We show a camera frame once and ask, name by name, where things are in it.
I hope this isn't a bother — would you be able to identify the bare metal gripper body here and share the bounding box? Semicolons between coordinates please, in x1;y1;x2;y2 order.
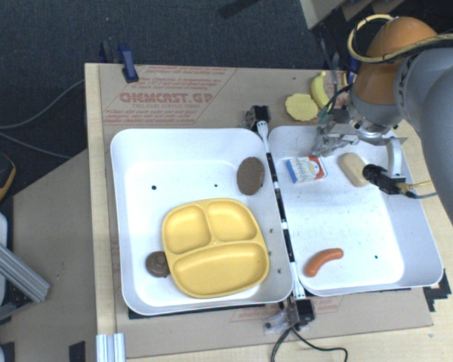
317;108;393;146

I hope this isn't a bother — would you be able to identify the white and blue carton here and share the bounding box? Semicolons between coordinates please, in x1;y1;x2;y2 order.
285;155;328;184

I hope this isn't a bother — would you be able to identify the beige bread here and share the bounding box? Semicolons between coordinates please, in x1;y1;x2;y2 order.
337;152;369;189

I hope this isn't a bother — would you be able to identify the yellow banana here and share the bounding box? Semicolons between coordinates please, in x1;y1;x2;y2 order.
310;70;331;110

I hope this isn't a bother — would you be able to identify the yellow round biscuit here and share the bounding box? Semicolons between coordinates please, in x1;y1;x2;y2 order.
284;93;320;122

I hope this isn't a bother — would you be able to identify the thin black and white rod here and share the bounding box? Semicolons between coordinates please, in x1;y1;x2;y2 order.
257;120;308;300

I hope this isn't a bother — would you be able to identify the brown oval biscuit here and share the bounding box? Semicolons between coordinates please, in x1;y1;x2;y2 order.
236;156;266;197

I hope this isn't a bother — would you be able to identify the white plastic tray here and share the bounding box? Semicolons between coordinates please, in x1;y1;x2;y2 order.
267;124;445;298
109;127;295;317

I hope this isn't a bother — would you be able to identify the orange sausage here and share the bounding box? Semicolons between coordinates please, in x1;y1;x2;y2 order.
304;247;345;278

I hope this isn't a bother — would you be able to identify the yellow divided plate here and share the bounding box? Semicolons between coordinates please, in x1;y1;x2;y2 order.
161;198;270;299

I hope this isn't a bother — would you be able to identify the brown cardboard board red print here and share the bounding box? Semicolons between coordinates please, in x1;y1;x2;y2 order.
97;63;435;358

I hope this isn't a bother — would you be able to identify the brown chocolate doughnut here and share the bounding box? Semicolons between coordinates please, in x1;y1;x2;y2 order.
144;250;172;279

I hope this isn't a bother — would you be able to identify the black cylinder on white bracket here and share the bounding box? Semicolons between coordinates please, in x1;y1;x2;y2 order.
362;137;407;196

